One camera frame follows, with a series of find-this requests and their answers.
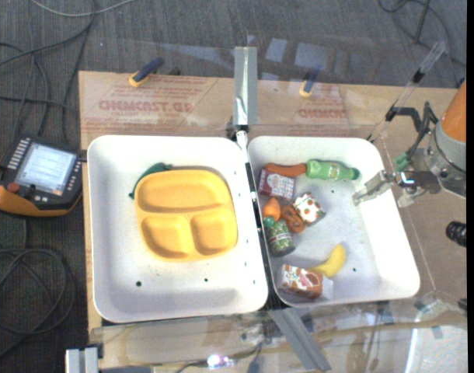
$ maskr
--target toy banana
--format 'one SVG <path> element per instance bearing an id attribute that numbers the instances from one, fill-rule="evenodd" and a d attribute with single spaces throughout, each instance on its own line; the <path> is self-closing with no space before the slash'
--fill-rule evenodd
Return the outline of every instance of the toy banana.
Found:
<path id="1" fill-rule="evenodd" d="M 346 249 L 340 243 L 333 248 L 329 258 L 325 263 L 321 263 L 316 267 L 311 267 L 308 270 L 316 272 L 317 274 L 324 274 L 326 277 L 331 278 L 337 274 L 346 262 Z"/>

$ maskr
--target red button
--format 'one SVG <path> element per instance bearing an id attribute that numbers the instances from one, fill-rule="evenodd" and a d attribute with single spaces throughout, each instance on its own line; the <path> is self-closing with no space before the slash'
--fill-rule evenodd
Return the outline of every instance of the red button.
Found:
<path id="1" fill-rule="evenodd" d="M 18 193 L 19 191 L 19 184 L 18 183 L 8 183 L 7 190 L 11 193 Z"/>

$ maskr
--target green bottle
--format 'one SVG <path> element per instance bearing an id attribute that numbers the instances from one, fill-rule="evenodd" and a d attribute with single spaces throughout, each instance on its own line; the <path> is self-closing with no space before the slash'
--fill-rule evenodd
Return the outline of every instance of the green bottle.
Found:
<path id="1" fill-rule="evenodd" d="M 355 180 L 360 176 L 360 171 L 349 168 L 338 162 L 327 162 L 310 159 L 306 162 L 306 176 L 320 178 L 321 180 Z"/>

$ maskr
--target snack box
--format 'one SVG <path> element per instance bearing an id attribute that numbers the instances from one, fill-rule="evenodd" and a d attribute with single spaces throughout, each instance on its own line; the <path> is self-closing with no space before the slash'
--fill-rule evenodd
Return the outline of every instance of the snack box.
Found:
<path id="1" fill-rule="evenodd" d="M 310 192 L 326 215 L 293 234 L 294 252 L 271 256 L 256 214 L 267 201 L 256 192 L 260 170 L 269 162 L 295 165 L 309 159 L 342 162 L 360 175 L 339 181 L 296 177 L 295 196 Z M 177 169 L 208 169 L 225 181 L 238 234 L 231 249 L 199 260 L 153 256 L 142 242 L 134 200 L 128 195 L 139 176 L 158 162 Z M 281 308 L 273 300 L 303 308 L 411 297 L 420 277 L 392 192 L 357 206 L 352 201 L 382 169 L 377 148 L 360 138 L 262 136 L 251 140 L 247 154 L 227 138 L 99 137 L 88 150 L 96 309 L 104 319 L 120 323 Z M 329 297 L 312 300 L 280 290 L 283 265 L 314 267 L 339 243 L 346 261 L 330 278 Z"/>

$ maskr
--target yellow plate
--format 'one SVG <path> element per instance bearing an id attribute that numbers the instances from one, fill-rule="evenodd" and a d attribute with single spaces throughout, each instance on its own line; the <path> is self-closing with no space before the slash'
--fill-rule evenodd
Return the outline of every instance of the yellow plate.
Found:
<path id="1" fill-rule="evenodd" d="M 237 221 L 225 181 L 204 169 L 149 174 L 135 188 L 141 237 L 164 261 L 220 256 L 237 243 Z"/>

